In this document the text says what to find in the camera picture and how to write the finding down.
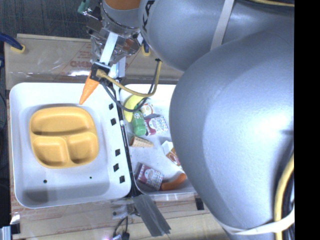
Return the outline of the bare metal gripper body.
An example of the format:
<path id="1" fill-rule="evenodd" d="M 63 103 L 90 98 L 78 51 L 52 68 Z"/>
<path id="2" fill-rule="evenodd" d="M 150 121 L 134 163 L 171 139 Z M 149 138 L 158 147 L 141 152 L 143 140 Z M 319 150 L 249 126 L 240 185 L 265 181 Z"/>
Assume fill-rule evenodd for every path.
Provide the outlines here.
<path id="1" fill-rule="evenodd" d="M 100 6 L 86 11 L 86 31 L 90 35 L 91 59 L 90 62 L 102 64 L 116 64 L 126 56 L 134 55 L 140 49 L 143 38 L 140 29 L 136 26 L 127 26 L 114 20 L 106 10 Z M 107 41 L 116 35 L 115 44 L 110 58 L 103 56 Z"/>

